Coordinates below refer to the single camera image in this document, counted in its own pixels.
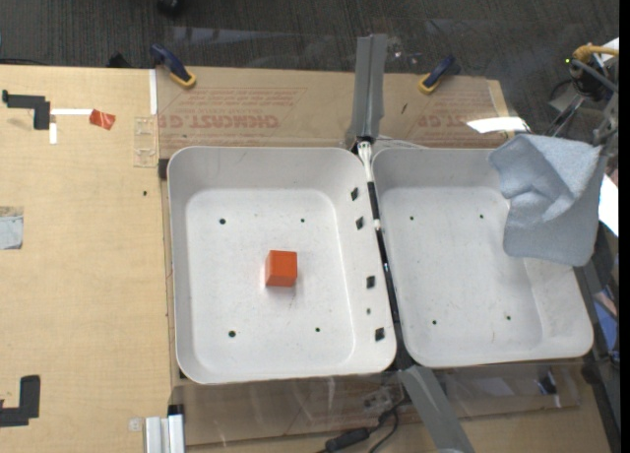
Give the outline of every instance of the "gray cloth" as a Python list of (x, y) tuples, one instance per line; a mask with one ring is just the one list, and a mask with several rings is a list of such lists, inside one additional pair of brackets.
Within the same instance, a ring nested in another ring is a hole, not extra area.
[(584, 266), (593, 255), (599, 191), (606, 166), (601, 147), (518, 135), (489, 160), (511, 200), (503, 248), (513, 257)]

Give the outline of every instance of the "orange cube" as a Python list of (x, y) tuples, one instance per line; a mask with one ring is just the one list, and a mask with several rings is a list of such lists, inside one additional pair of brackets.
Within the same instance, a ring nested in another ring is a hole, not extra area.
[(297, 253), (270, 250), (265, 262), (267, 287), (293, 287), (297, 280)]

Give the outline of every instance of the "white tray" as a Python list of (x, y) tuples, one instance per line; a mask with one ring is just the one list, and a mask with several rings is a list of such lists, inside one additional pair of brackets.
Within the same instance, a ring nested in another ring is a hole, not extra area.
[[(173, 155), (167, 178), (175, 346), (186, 376), (229, 383), (392, 363), (396, 339), (356, 156), (190, 147)], [(290, 289), (265, 286), (272, 249), (297, 252)]]
[(505, 254), (509, 203), (489, 152), (374, 156), (406, 348), (428, 367), (581, 356), (593, 327), (573, 269)]

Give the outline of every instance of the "office chair base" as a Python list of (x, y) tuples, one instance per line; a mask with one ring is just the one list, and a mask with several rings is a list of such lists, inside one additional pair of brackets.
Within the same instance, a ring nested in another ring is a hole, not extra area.
[(184, 9), (184, 0), (157, 0), (157, 9), (174, 17)]

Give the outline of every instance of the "gray carpet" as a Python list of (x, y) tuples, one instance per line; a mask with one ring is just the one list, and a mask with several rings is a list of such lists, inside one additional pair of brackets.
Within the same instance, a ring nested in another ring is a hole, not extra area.
[(462, 74), (500, 80), (543, 132), (564, 58), (619, 36), (619, 0), (187, 0), (174, 20), (156, 1), (0, 0), (0, 57), (104, 66), (120, 51), (150, 67), (161, 42), (189, 65), (351, 71), (356, 37), (384, 32), (388, 71), (424, 73), (453, 54)]

